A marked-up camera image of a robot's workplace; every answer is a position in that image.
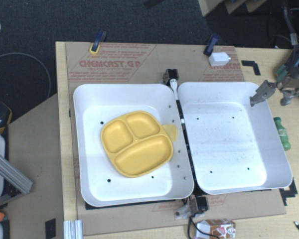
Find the cardboard box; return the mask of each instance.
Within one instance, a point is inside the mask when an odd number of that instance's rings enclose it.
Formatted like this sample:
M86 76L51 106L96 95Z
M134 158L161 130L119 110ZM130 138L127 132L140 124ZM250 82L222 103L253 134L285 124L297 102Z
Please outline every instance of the cardboard box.
M204 238L204 239L214 239L214 238L234 238L236 234L236 224L228 219L220 219L220 220L204 220L197 224L197 227L204 233L213 235L208 236L204 235L201 232L197 231L196 238Z

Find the yellow divided plate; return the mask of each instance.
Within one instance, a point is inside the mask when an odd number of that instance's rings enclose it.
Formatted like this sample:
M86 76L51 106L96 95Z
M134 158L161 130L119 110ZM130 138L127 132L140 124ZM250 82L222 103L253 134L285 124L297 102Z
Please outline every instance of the yellow divided plate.
M164 127L144 111L108 122L102 128L101 141L112 164L127 177L150 173L173 155L173 145Z

